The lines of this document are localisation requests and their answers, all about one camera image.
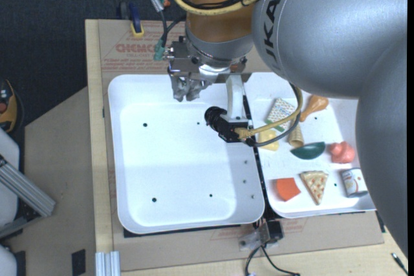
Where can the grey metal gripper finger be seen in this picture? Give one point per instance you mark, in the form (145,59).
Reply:
(194,90)
(179,90)

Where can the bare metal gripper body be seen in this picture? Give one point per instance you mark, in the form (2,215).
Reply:
(182,61)

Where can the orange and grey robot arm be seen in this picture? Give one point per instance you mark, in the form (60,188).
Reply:
(323,42)

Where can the white plastic tray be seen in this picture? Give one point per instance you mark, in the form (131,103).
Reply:
(326,208)
(181,165)

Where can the white dotted packet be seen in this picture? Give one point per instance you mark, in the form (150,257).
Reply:
(280,110)

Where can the yellow toy cheese wedge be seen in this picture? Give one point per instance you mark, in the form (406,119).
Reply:
(270,143)

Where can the beige toy ice cream cone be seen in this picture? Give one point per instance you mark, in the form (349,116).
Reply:
(296,137)

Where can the brown toy chicken drumstick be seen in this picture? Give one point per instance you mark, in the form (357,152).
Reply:
(315,105)

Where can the orange toy wedge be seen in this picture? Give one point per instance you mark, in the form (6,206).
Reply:
(287,189)

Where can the toy pizza slice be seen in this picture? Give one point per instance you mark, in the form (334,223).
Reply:
(315,184)

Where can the brown cardboard board red print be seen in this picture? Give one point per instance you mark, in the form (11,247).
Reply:
(194,249)

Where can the pink toy ice cream swirl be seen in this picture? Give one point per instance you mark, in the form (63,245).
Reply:
(342,152)

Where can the small white and orange can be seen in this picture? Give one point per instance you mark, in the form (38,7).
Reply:
(354,182)

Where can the black cylinder on white bracket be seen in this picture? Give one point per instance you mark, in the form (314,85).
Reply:
(223,126)

